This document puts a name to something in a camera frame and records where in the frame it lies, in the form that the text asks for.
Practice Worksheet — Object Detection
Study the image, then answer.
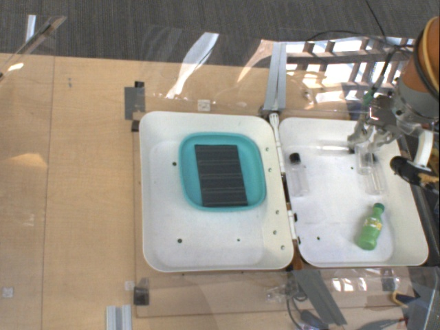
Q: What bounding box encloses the clear plastic bottle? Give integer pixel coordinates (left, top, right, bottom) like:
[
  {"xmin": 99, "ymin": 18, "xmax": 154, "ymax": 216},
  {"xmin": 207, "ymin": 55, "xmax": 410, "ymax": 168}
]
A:
[
  {"xmin": 354, "ymin": 142, "xmax": 377, "ymax": 177},
  {"xmin": 316, "ymin": 139, "xmax": 355, "ymax": 155}
]

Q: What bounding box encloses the teal plate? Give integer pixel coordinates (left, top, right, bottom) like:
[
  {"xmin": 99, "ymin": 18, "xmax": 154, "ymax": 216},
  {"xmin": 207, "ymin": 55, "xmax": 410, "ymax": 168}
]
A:
[{"xmin": 177, "ymin": 131, "xmax": 268, "ymax": 213}]

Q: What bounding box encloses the black ribbed rectangular pad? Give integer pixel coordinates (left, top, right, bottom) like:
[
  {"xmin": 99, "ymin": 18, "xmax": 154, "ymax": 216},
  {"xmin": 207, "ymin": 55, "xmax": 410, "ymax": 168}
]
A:
[{"xmin": 194, "ymin": 144, "xmax": 250, "ymax": 208}]

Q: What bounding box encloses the green plastic bottle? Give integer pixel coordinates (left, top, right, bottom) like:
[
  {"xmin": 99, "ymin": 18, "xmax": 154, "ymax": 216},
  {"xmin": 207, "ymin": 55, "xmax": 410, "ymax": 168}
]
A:
[{"xmin": 354, "ymin": 202, "xmax": 386, "ymax": 252}]

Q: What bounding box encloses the black cylinder on white bracket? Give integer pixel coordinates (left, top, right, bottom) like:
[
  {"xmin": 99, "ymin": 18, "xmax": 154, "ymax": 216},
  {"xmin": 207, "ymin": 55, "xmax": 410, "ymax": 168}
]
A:
[{"xmin": 389, "ymin": 129, "xmax": 439, "ymax": 187}]

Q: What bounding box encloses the white plastic tray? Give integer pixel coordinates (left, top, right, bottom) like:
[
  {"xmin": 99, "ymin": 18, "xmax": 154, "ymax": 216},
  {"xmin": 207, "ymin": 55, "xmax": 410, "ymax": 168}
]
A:
[
  {"xmin": 277, "ymin": 115, "xmax": 430, "ymax": 269},
  {"xmin": 138, "ymin": 110, "xmax": 296, "ymax": 274}
]

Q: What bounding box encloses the thin black and white rod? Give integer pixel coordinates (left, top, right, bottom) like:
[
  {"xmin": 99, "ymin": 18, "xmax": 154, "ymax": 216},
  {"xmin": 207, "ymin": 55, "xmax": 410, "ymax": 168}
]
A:
[{"xmin": 268, "ymin": 112, "xmax": 300, "ymax": 245}]

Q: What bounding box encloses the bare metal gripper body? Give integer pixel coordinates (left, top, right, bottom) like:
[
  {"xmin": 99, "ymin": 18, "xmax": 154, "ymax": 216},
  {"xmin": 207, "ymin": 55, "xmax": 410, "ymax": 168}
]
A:
[{"xmin": 366, "ymin": 94, "xmax": 424, "ymax": 141}]

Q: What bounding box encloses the clear bottle with black cap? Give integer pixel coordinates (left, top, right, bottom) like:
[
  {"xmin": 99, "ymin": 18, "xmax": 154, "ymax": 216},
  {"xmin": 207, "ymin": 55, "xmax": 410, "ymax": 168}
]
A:
[{"xmin": 288, "ymin": 152, "xmax": 311, "ymax": 198}]

